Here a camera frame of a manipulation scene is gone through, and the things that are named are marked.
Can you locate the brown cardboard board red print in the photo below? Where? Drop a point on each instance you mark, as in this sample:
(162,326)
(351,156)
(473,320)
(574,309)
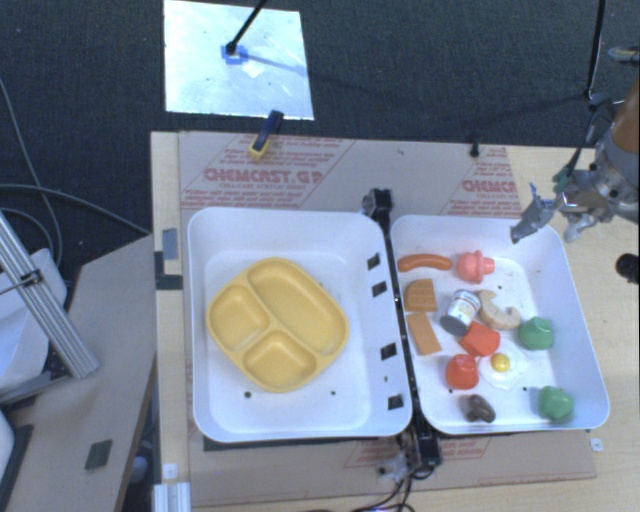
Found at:
(350,170)

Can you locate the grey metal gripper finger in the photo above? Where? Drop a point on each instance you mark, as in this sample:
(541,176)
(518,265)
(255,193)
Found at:
(580,224)
(532,216)

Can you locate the thin black rod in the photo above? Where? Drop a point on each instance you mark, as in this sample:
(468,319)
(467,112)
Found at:
(400,310)

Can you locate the orange toy pepper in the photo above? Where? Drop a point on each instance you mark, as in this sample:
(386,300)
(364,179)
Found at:
(462,372)

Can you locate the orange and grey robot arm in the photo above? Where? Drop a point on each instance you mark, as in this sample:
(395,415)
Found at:
(625,145)

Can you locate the small white can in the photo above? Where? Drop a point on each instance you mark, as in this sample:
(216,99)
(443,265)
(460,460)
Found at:
(461,310)

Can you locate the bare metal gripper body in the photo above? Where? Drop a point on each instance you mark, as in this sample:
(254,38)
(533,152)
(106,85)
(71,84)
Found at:
(607,197)

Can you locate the white plastic tray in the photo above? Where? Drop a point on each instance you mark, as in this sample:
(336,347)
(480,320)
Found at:
(570,280)
(280,415)

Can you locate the orange toy biscuit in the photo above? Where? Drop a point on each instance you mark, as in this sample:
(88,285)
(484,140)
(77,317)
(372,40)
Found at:
(424,334)

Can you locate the toy fried egg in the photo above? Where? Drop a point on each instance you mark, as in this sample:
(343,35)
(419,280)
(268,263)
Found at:
(502,367)

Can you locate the brown toy mushroom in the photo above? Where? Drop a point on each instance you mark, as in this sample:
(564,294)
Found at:
(477,409)

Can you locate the beige toy croissant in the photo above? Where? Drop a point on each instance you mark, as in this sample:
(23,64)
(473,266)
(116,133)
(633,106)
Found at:
(495,315)

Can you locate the pink toy cupcake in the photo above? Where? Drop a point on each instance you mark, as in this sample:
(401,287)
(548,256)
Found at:
(472,266)

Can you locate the green toy pepper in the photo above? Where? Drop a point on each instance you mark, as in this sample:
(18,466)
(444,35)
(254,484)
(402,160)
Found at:
(535,334)
(555,403)

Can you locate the yellow divided plate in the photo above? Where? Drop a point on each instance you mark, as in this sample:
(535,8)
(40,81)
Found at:
(280,325)

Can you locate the brown toy waffle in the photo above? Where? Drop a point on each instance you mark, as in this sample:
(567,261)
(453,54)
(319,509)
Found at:
(420,296)

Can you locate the orange toy sausage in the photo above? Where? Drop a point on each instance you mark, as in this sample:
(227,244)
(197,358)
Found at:
(424,262)

